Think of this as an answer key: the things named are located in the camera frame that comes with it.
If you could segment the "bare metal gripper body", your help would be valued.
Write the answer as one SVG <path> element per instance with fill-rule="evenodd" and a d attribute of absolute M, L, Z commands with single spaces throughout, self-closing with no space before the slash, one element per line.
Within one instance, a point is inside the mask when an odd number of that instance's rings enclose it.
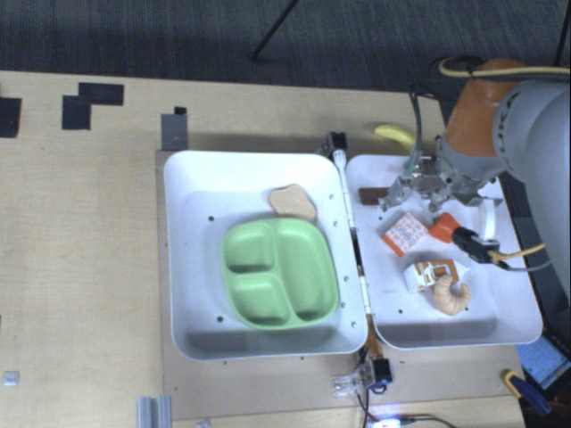
<path fill-rule="evenodd" d="M 401 188 L 408 199 L 414 193 L 425 200 L 432 194 L 446 194 L 448 200 L 464 206 L 479 206 L 484 201 L 479 191 L 502 172 L 503 165 L 497 158 L 438 154 L 421 159 L 409 174 L 397 177 L 390 188 Z"/>

